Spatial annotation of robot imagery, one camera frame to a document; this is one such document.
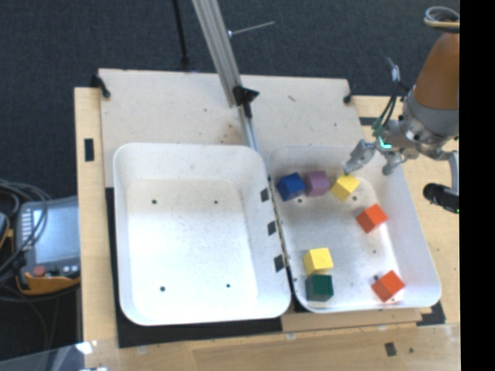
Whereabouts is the pale flat board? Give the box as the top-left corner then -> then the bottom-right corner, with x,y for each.
97,67 -> 367,189

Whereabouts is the white plastic tray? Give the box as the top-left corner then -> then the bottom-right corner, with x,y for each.
267,145 -> 443,315
112,141 -> 292,328

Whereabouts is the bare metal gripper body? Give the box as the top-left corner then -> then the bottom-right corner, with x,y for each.
377,118 -> 442,159

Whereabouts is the purple cube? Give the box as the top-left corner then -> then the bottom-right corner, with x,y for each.
303,170 -> 332,198

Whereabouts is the orange cube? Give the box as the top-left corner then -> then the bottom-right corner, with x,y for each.
355,203 -> 389,234
370,269 -> 407,304

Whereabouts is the black cylinder on white bracket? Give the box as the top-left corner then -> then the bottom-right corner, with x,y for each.
422,148 -> 461,214

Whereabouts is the yellow cube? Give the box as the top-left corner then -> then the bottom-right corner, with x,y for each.
302,247 -> 335,277
329,173 -> 361,203

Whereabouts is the green cube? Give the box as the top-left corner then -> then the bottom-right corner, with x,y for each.
304,274 -> 335,302

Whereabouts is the thin black and white rod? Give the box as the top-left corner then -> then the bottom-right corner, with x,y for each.
267,172 -> 295,282

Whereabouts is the blue cube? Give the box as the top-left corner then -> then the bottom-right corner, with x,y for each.
275,172 -> 307,203

